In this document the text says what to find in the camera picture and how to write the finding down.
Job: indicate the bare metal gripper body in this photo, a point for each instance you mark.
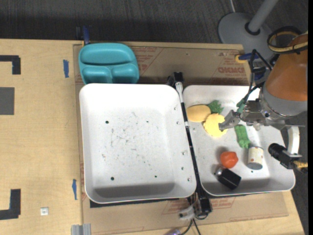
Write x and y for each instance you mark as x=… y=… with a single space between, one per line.
x=254 y=112

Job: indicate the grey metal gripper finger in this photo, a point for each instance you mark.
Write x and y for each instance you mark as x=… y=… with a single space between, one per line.
x=230 y=120

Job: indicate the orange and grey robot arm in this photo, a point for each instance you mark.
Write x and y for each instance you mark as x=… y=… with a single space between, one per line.
x=287 y=82

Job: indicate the yellow toy pineapple slice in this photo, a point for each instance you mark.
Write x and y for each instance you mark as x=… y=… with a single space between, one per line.
x=212 y=127

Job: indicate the green toy pea pod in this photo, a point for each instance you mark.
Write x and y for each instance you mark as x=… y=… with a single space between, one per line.
x=242 y=136

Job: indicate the white plastic tray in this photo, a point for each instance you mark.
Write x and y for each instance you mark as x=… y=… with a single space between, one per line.
x=134 y=141
x=210 y=146

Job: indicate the yellow toy potato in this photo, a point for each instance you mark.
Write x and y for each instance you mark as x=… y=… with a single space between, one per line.
x=196 y=113

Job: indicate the orange toy pepper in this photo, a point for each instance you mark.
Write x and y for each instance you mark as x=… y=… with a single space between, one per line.
x=229 y=159

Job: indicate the thin black and white rod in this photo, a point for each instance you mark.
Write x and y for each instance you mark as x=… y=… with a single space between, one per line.
x=189 y=136

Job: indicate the white can with orange dots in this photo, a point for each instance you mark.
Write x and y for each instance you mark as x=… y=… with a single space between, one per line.
x=255 y=157

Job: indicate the black bottle with silver cap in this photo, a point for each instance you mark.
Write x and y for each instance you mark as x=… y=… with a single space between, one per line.
x=230 y=179

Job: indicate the brown cardboard board red print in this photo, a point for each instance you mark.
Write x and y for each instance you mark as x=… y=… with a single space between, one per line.
x=200 y=65

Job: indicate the grey floor stand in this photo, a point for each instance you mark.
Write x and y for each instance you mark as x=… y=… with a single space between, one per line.
x=234 y=29

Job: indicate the teal divided plate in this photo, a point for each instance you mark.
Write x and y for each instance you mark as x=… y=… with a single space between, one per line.
x=107 y=62

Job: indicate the small white square tile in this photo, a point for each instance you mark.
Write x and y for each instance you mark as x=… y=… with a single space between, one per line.
x=44 y=211

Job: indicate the black cylinder on white bracket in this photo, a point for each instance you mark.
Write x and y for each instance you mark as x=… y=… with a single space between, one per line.
x=283 y=155

